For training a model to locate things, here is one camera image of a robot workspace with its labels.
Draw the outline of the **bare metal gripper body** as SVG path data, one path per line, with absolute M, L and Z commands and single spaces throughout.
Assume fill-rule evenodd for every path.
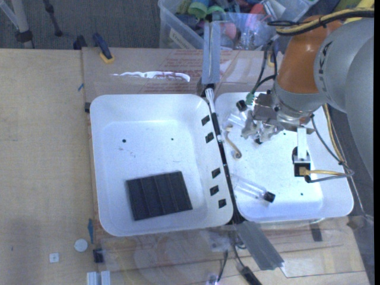
M 279 129 L 298 129 L 310 122 L 312 112 L 286 105 L 275 93 L 260 93 L 255 98 L 252 116 L 255 121 Z

